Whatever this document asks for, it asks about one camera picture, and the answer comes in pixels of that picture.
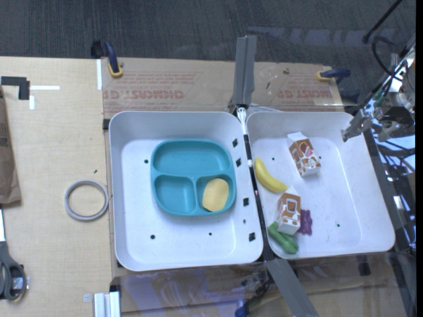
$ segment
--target white tray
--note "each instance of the white tray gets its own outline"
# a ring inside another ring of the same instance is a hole
[[[225,112],[121,112],[110,121],[109,135],[115,251],[126,269],[244,264],[260,257],[263,237],[243,132],[235,116]],[[236,200],[228,211],[181,217],[164,212],[155,202],[151,154],[160,142],[180,138],[214,140],[233,158]]]
[[[311,236],[296,233],[296,254],[287,254],[270,236],[270,247],[281,258],[299,259],[382,252],[395,233],[363,135],[343,142],[341,129],[352,116],[341,112],[257,112],[247,119],[252,157],[301,196],[311,211]],[[310,138],[322,167],[318,174],[299,175],[288,151],[286,135],[301,131]],[[276,216],[280,195],[258,183],[267,226]]]

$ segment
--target teal plate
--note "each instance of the teal plate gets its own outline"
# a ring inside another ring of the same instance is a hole
[[[202,207],[203,193],[214,178],[228,183],[229,195],[222,210],[208,211]],[[206,139],[173,139],[157,145],[151,156],[151,184],[157,204],[173,215],[215,215],[235,201],[231,156],[222,145]]]

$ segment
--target green cucumber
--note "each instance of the green cucumber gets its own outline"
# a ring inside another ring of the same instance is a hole
[[[277,230],[278,224],[273,222],[268,228],[267,231],[269,235],[273,237],[276,242],[278,242],[281,247],[289,254],[296,254],[298,249],[297,242],[293,239],[292,236],[279,232]]]

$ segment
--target gray ring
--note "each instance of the gray ring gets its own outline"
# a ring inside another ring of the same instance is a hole
[[[103,208],[101,208],[101,210],[98,213],[95,213],[94,215],[90,215],[90,216],[83,216],[83,215],[77,214],[71,209],[71,207],[69,206],[69,196],[71,195],[71,192],[79,186],[94,186],[98,190],[101,191],[101,193],[104,196],[104,205],[103,205]],[[67,213],[69,214],[69,216],[72,217],[73,219],[77,219],[78,221],[93,221],[99,218],[101,215],[103,215],[106,212],[107,207],[108,207],[107,189],[100,182],[96,180],[79,180],[72,183],[66,190],[65,209]]]

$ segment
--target black scissors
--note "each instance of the black scissors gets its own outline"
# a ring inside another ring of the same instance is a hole
[[[26,291],[26,275],[24,268],[16,263],[9,255],[5,237],[3,212],[0,207],[0,296],[15,300],[23,296]]]

